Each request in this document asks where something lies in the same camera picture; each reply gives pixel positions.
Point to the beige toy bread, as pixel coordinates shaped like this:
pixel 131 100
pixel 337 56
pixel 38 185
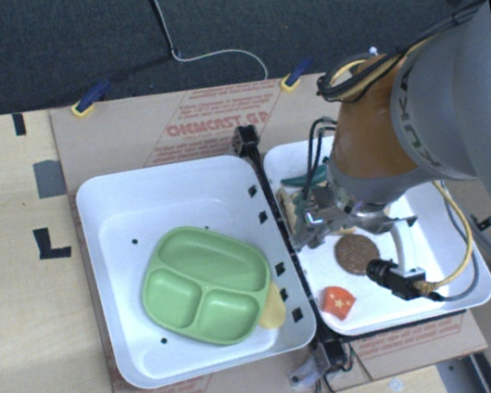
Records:
pixel 285 205

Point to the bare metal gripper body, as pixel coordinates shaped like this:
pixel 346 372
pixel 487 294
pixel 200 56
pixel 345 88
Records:
pixel 337 210

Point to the yellow toy food piece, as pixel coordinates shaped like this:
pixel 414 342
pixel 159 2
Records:
pixel 273 313

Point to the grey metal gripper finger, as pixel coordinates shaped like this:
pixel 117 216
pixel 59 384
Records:
pixel 299 239
pixel 325 234

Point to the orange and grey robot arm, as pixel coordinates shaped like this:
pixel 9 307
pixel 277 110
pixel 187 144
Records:
pixel 446 108

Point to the white plastic tray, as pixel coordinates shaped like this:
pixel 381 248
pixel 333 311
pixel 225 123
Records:
pixel 387 307
pixel 170 194

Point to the red wedge with yellow stars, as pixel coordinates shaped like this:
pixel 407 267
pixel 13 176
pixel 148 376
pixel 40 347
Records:
pixel 337 302

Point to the teal curved toy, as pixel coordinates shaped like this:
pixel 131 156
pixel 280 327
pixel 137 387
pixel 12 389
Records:
pixel 294 180

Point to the black cylinder on white bracket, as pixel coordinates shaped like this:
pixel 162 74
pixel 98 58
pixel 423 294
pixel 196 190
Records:
pixel 396 275

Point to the brown round biscuit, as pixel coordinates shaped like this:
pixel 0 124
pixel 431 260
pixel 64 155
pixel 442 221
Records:
pixel 354 254

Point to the brown cardboard board red print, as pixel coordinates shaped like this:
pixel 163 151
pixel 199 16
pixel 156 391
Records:
pixel 122 137

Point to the green divided plate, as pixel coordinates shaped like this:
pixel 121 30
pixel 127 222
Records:
pixel 205 287

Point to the thin black rod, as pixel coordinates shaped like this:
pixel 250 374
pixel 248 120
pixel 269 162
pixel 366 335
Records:
pixel 277 213

